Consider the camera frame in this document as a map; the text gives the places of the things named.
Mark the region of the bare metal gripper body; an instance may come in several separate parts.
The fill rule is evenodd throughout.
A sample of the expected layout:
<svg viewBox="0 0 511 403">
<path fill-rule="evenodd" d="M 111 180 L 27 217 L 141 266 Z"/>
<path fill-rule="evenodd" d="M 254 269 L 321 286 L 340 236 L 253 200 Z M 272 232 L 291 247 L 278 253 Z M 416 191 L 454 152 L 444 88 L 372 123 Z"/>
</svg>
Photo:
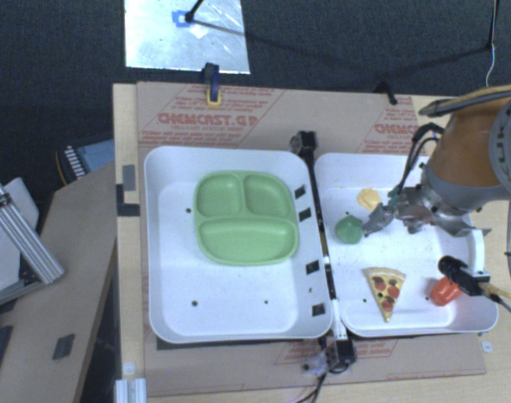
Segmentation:
<svg viewBox="0 0 511 403">
<path fill-rule="evenodd" d="M 441 229 L 452 237 L 465 237 L 473 230 L 483 236 L 489 234 L 491 228 L 477 228 L 472 225 L 469 214 L 465 210 L 454 208 L 444 202 L 428 186 L 404 188 L 396 203 L 396 218 L 403 222 L 405 217 L 432 216 L 433 226 Z"/>
</svg>

